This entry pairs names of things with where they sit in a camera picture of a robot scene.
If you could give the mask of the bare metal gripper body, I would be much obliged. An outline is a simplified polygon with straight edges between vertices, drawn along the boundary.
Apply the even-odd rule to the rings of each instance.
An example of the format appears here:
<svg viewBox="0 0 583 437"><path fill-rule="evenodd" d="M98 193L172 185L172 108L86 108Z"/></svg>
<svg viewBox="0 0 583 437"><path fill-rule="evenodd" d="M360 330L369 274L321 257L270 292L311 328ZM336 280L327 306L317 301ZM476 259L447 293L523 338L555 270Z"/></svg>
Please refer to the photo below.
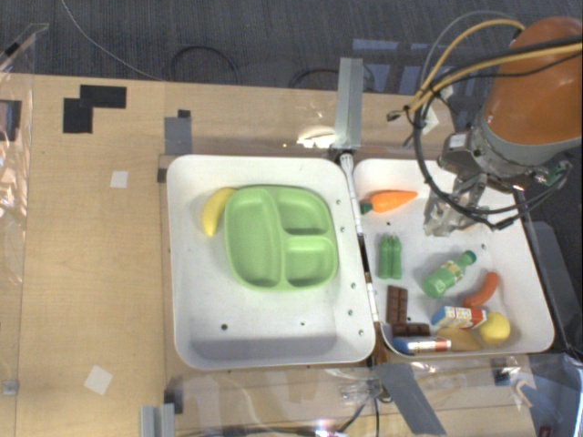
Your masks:
<svg viewBox="0 0 583 437"><path fill-rule="evenodd" d="M471 129L447 138L438 165L464 184L480 179L487 187L509 194L515 187L529 186L534 169L546 161L545 146L515 144L492 132Z"/></svg>

